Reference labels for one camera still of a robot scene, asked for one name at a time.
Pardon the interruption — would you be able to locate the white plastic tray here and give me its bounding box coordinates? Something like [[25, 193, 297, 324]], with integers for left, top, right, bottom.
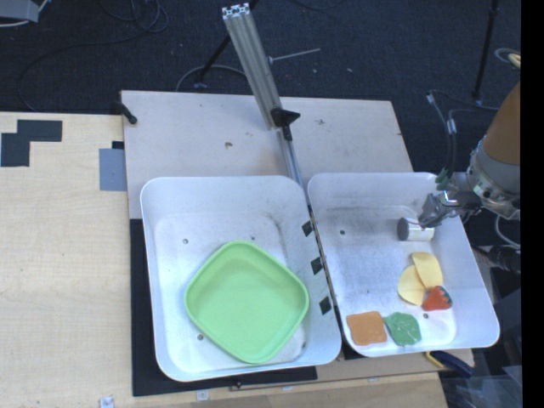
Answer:
[[139, 175, 343, 383], [307, 171, 501, 359]]

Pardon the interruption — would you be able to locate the green leaf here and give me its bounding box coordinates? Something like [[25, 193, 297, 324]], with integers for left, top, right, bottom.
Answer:
[[382, 311, 422, 348]]

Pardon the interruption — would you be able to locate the green plate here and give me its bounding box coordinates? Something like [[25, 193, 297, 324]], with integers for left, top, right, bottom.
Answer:
[[183, 240, 310, 365]]

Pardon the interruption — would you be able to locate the black cylinder on white bracket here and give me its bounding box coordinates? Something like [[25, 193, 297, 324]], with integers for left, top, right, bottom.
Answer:
[[487, 215, 521, 274]]

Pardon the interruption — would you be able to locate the orange square biscuit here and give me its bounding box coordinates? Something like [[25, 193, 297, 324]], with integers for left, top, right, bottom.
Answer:
[[345, 310, 388, 348]]

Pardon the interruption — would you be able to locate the yellow round slice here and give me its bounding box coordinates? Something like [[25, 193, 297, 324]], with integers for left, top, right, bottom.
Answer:
[[397, 264, 427, 306], [410, 252, 445, 291]]

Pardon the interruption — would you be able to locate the pale wood board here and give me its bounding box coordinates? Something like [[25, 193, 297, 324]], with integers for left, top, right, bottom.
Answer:
[[121, 90, 476, 394]]

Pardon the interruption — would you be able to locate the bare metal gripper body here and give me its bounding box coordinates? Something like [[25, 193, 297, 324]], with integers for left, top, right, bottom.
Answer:
[[439, 175, 521, 221]]

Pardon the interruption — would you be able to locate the white can with grey end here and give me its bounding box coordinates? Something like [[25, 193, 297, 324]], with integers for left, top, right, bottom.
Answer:
[[396, 217, 436, 243]]

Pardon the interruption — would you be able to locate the red strawberry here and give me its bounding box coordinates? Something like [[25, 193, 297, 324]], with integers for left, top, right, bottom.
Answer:
[[421, 286, 453, 313]]

